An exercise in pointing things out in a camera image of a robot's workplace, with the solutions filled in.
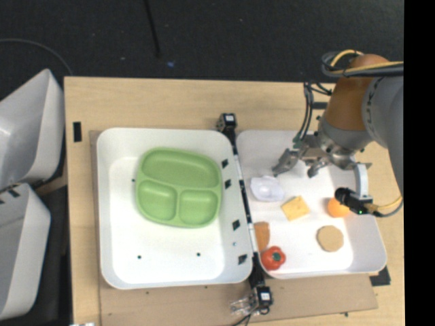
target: green divided plate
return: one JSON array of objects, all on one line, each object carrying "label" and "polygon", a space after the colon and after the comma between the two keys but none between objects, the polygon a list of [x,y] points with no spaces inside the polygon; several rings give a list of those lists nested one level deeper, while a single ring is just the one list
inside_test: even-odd
[{"label": "green divided plate", "polygon": [[218,215],[222,175],[211,158],[199,153],[156,147],[146,152],[136,176],[136,203],[148,219],[199,228]]}]

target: white plastic bin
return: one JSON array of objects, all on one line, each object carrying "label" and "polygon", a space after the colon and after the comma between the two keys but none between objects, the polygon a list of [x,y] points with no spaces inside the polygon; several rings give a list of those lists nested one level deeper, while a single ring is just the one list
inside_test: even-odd
[{"label": "white plastic bin", "polygon": [[48,69],[0,102],[0,320],[35,303],[50,212],[29,184],[56,172],[64,127],[63,91]]},{"label": "white plastic bin", "polygon": [[[285,192],[284,200],[261,202],[248,185],[253,177],[273,176],[272,167],[288,147],[294,131],[246,130],[237,137],[237,149],[252,221],[269,223],[269,246],[277,245],[286,254],[286,262],[268,271],[274,278],[289,279],[308,276],[369,273],[376,274],[387,262],[385,247],[376,218],[372,215],[349,213],[345,217],[331,217],[327,203],[339,187],[355,189],[355,175],[351,170],[327,166],[318,175],[308,178],[307,167],[298,161],[295,167],[277,176]],[[288,221],[281,205],[302,196],[310,208],[303,217]],[[335,252],[323,250],[316,239],[318,229],[325,225],[338,228],[344,237],[343,246]]]},{"label": "white plastic bin", "polygon": [[[155,147],[201,153],[221,168],[222,204],[202,228],[145,218],[135,202],[140,157]],[[110,128],[97,139],[101,272],[118,289],[238,283],[252,248],[230,141],[212,130]]]}]

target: cable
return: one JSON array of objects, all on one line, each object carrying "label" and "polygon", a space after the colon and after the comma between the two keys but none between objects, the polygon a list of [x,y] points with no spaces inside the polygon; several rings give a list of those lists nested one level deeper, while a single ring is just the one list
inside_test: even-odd
[{"label": "cable", "polygon": [[240,321],[237,321],[235,324],[231,325],[231,326],[239,326],[241,325],[244,321],[246,321],[245,326],[249,323],[249,320],[251,318],[252,314],[248,314],[247,316],[243,317]]},{"label": "cable", "polygon": [[367,65],[356,68],[340,68],[336,64],[344,56],[361,56],[364,53],[356,50],[344,50],[341,52],[328,52],[321,58],[321,70],[330,77],[382,77],[399,76],[404,73],[404,62],[383,62],[375,65]]},{"label": "cable", "polygon": [[378,210],[385,210],[385,209],[392,208],[393,206],[398,206],[402,201],[403,201],[403,197],[399,196],[396,200],[394,200],[389,204],[378,206]]},{"label": "cable", "polygon": [[145,10],[147,12],[147,17],[148,17],[148,22],[150,24],[150,28],[151,28],[151,35],[152,35],[152,39],[154,42],[154,48],[155,48],[155,56],[157,58],[160,57],[160,44],[158,42],[158,37],[157,37],[157,31],[156,31],[156,26],[154,24],[154,19],[152,17],[152,13],[151,13],[151,6],[150,6],[150,1],[149,0],[143,0],[143,4],[145,6]]},{"label": "cable", "polygon": [[313,103],[314,103],[313,92],[317,92],[327,96],[330,96],[332,94],[331,90],[326,89],[319,82],[308,81],[304,83],[305,115],[304,115],[304,121],[302,122],[302,126],[300,127],[298,134],[296,134],[295,136],[295,139],[297,141],[302,141],[306,137],[307,131],[311,124],[311,118],[313,117]]},{"label": "cable", "polygon": [[260,314],[267,315],[270,311],[271,311],[271,309],[269,307],[266,307],[266,308],[260,309]]},{"label": "cable", "polygon": [[401,201],[400,201],[399,205],[392,212],[384,214],[384,213],[380,213],[378,210],[376,210],[373,212],[373,215],[376,217],[389,217],[389,216],[396,214],[403,206],[403,198],[402,197],[400,197],[400,198],[401,198]]},{"label": "cable", "polygon": [[52,50],[51,48],[43,45],[42,43],[38,43],[35,41],[26,40],[26,39],[0,39],[0,43],[26,43],[29,45],[33,45],[33,46],[42,48],[43,50],[48,51],[53,56],[55,56],[57,59],[59,59],[62,62],[63,66],[68,70],[68,73],[71,76],[73,75],[73,71],[71,70],[71,68],[69,67],[67,62],[65,62],[65,60],[60,56],[60,54],[57,53],[56,51]]}]

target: cookie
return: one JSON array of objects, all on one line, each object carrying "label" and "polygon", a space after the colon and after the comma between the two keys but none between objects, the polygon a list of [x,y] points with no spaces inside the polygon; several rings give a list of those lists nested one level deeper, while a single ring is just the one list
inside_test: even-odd
[{"label": "cookie", "polygon": [[333,225],[326,225],[317,231],[317,241],[328,252],[339,250],[344,244],[343,233]]}]

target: cheese slice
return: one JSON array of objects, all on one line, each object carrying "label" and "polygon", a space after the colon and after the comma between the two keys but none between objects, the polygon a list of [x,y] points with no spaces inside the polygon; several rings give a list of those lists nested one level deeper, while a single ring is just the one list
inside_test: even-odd
[{"label": "cheese slice", "polygon": [[310,212],[310,209],[302,196],[297,196],[282,204],[281,209],[283,209],[288,221],[302,217]]}]

